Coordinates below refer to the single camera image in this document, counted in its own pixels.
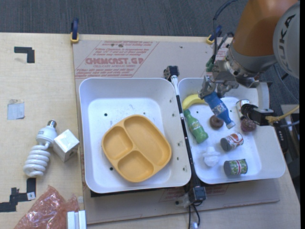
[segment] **green can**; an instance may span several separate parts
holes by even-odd
[[[227,176],[246,174],[248,165],[245,159],[229,160],[224,162],[224,172]]]

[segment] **green bottle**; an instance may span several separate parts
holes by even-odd
[[[187,120],[187,125],[189,126],[191,133],[196,138],[197,143],[202,143],[204,140],[208,139],[208,134],[204,131],[204,128],[199,121],[191,116],[191,112],[186,109],[183,114]]]

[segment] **white crumpled object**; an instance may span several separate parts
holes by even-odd
[[[204,162],[207,166],[213,167],[219,162],[220,153],[215,151],[213,146],[207,147],[203,153]]]

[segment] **wooden tabletop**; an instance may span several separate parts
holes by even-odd
[[[81,40],[129,40],[204,42],[201,37],[80,35]],[[35,63],[27,55],[15,53],[14,47],[32,47]],[[8,104],[24,103],[24,117],[8,120]],[[73,50],[70,35],[36,33],[0,33],[0,203],[8,202],[11,188],[26,192],[27,176],[22,168],[37,132],[49,120],[57,122],[58,133],[69,129],[77,138],[78,119],[74,81]],[[36,197],[55,187],[65,198],[83,196],[79,154],[63,163],[50,149],[51,157],[45,175],[36,180]],[[286,169],[274,179],[280,200],[275,203],[224,208],[200,212],[199,228],[298,229],[300,203]],[[0,212],[1,228],[14,228],[35,200],[20,202],[15,212]],[[88,228],[187,228],[188,213],[107,222]]]

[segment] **chocolate donut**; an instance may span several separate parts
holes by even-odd
[[[240,128],[244,132],[251,132],[251,131],[254,131],[256,129],[256,124],[252,120],[244,118],[241,121]]]
[[[210,118],[210,125],[215,129],[219,129],[224,125],[224,121],[219,119],[216,115],[212,115]]]

